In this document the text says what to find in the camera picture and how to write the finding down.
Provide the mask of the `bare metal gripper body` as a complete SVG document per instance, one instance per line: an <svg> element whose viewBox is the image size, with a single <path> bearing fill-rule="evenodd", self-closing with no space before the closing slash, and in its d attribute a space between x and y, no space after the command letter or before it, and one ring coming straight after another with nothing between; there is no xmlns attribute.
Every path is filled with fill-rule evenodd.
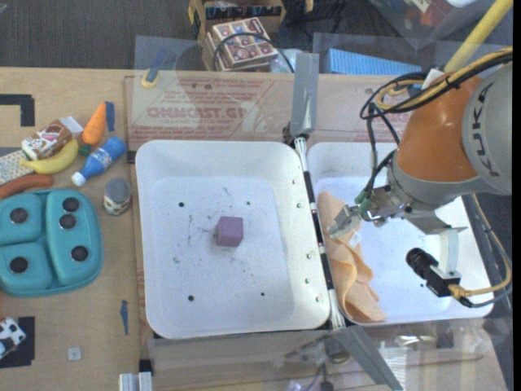
<svg viewBox="0 0 521 391"><path fill-rule="evenodd" d="M365 187L359 194L359 214L366 222L385 222L401 217L411 202L412 197L397 185Z"/></svg>

